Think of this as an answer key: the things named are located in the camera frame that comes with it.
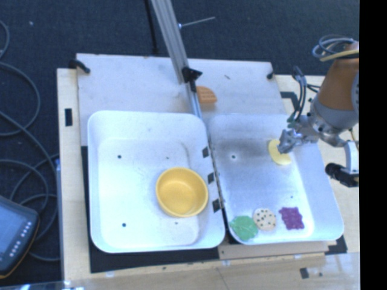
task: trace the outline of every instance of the black clip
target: black clip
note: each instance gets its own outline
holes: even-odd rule
[[[304,77],[303,72],[298,66],[293,67],[293,72],[291,73],[292,78],[298,81],[298,77]]]
[[[344,166],[336,163],[329,163],[325,167],[325,173],[337,181],[339,181],[342,185],[347,187],[358,187],[359,186],[359,174],[349,174],[344,171]]]
[[[77,60],[77,59],[71,59],[68,62],[69,69],[76,69],[77,67],[82,69],[85,73],[90,73],[90,69],[83,64],[83,62]]]
[[[187,66],[185,66],[181,72],[183,73],[184,82],[188,83],[191,88],[191,91],[196,92],[196,84],[195,81],[199,78],[200,75],[203,74],[203,72],[190,69]]]

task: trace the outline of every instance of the toy sink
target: toy sink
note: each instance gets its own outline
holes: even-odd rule
[[[192,114],[99,111],[88,120],[91,237],[107,253],[212,248],[225,227],[204,123]],[[172,217],[159,206],[157,178],[172,167],[207,184],[205,209]]]
[[[317,144],[296,147],[290,153],[291,163],[284,166],[277,165],[268,153],[269,141],[280,136],[287,118],[282,114],[229,114],[209,122],[227,220],[252,217],[257,208],[268,208],[276,215],[274,229],[258,231],[247,241],[231,229],[234,238],[245,245],[328,241],[343,233]],[[282,208],[297,208],[303,227],[289,230],[282,220]]]

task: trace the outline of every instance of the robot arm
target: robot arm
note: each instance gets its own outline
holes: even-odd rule
[[[334,59],[324,81],[311,102],[310,111],[301,115],[305,102],[307,83],[304,75],[295,67],[293,78],[301,86],[300,105],[288,122],[289,129],[281,133],[278,151],[289,153],[296,146],[322,140],[333,147],[343,147],[346,167],[327,165],[325,171],[342,184],[358,185],[359,156],[353,141],[341,139],[340,134],[359,122],[359,42],[344,37],[322,38],[313,49],[313,55],[321,61]]]

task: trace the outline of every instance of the yellow bowl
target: yellow bowl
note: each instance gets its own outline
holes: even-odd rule
[[[204,210],[208,189],[199,174],[185,167],[164,171],[156,182],[160,207],[173,217],[192,217]]]

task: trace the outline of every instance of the metal rod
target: metal rod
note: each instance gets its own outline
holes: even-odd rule
[[[161,33],[163,34],[169,56],[172,59],[172,64],[174,66],[178,82],[184,83],[183,68],[188,67],[189,65],[171,0],[151,0],[151,2],[160,25]],[[201,109],[197,93],[191,90],[190,85],[186,86],[192,112],[197,117],[201,118]]]
[[[59,220],[59,252],[60,252],[60,271],[64,277],[64,252],[63,252],[63,210],[62,210],[62,178],[60,169],[60,158],[55,160],[56,162],[56,194],[57,194],[57,205],[58,205],[58,220]]]
[[[186,24],[178,24],[178,26],[179,26],[180,29],[182,29],[183,27],[186,27],[186,26],[191,26],[191,25],[200,24],[202,22],[212,21],[213,19],[215,19],[214,16],[208,17],[208,18],[204,18],[204,19],[199,19],[198,21],[194,21],[194,22],[187,22]]]

